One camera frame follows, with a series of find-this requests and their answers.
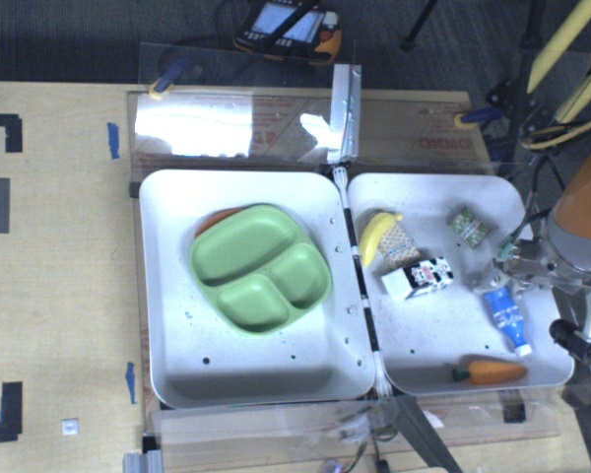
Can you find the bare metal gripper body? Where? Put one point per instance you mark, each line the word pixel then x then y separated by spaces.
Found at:
pixel 534 264

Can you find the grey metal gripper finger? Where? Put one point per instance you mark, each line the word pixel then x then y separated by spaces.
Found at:
pixel 505 284
pixel 505 264

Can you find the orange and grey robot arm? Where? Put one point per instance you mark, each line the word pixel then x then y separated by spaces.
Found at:
pixel 577 200

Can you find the blue bottle with white cap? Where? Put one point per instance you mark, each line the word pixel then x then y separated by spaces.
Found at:
pixel 507 316

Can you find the green patterned carton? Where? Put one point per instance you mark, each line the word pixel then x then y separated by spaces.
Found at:
pixel 468 227

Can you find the white plastic tray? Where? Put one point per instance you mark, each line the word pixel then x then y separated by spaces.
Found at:
pixel 433 328
pixel 187 353

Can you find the white carton with cow print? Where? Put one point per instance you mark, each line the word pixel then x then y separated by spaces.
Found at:
pixel 418 279

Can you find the orange carrot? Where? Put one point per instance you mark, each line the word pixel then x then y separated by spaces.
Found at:
pixel 495 372

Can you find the beige checkered biscuit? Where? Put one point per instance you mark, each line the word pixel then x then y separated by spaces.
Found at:
pixel 399 247

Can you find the yellow banana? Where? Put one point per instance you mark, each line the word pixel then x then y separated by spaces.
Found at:
pixel 372 234

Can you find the thin black and white rod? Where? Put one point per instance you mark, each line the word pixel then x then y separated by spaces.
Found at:
pixel 359 269

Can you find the green divided plate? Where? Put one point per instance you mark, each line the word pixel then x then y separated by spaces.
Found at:
pixel 256 269

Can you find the orange divided plate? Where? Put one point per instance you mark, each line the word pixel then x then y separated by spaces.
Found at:
pixel 212 221

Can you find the black cylinder on white bracket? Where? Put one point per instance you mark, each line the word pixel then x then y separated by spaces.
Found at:
pixel 571 335

